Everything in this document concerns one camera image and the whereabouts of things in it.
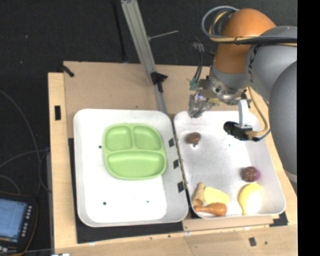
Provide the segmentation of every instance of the toy food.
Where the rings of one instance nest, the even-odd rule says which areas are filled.
[[[241,171],[241,178],[246,182],[255,182],[260,178],[260,172],[257,168],[249,166]]]
[[[192,199],[193,206],[203,206],[205,203],[204,197],[205,184],[203,182],[198,184],[198,187],[195,191],[194,197]]]
[[[223,203],[227,205],[230,201],[229,196],[219,189],[207,186],[204,189],[204,201],[209,205],[212,203]]]
[[[261,185],[258,183],[245,185],[240,191],[238,200],[243,215],[257,212],[262,206]]]
[[[186,136],[185,141],[189,144],[198,145],[200,139],[201,134],[199,132],[192,132]]]
[[[227,206],[221,202],[214,202],[207,206],[195,206],[194,210],[196,212],[211,213],[217,216],[224,216],[227,213]]]

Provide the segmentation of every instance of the green plate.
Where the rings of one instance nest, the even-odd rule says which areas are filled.
[[[146,124],[123,123],[103,135],[107,170],[122,180],[145,180],[162,175],[167,157],[159,132]]]

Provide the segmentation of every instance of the black bracket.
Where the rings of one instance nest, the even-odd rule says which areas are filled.
[[[153,84],[158,86],[158,90],[160,93],[163,93],[164,89],[162,87],[162,82],[164,80],[166,80],[168,78],[168,76],[165,74],[157,73],[155,71],[152,72],[150,75],[151,75],[151,79],[152,79]]]

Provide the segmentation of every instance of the robotic arm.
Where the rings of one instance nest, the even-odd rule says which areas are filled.
[[[206,31],[205,21],[213,13]],[[221,102],[238,105],[241,114],[249,101],[245,93],[253,89],[269,106],[274,144],[287,176],[296,183],[297,27],[276,26],[258,10],[230,6],[207,12],[201,27],[218,46],[209,75],[195,81],[189,116],[197,118]],[[224,130],[239,140],[258,141],[268,134],[252,131],[241,118],[225,123]]]

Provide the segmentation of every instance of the white tray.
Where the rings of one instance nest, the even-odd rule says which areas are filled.
[[[77,212],[91,227],[174,223],[189,210],[183,174],[170,118],[160,111],[83,109],[74,116],[74,153]],[[156,178],[121,180],[108,172],[100,148],[106,128],[115,124],[150,125],[158,130],[167,168]]]
[[[225,217],[241,217],[238,201],[241,188],[248,182],[241,179],[242,168],[254,166],[261,172],[257,183],[262,187],[262,207],[251,215],[277,215],[286,208],[286,200],[274,169],[266,142],[241,141],[224,131],[227,121],[239,122],[237,111],[207,111],[199,118],[190,118],[187,112],[174,117],[174,128],[179,148],[182,170],[190,198],[199,183],[213,187],[229,195]],[[249,123],[254,131],[260,131],[258,119],[250,113]],[[199,132],[201,140],[195,147],[186,143],[189,133]],[[201,218],[215,218],[210,213],[199,212]]]

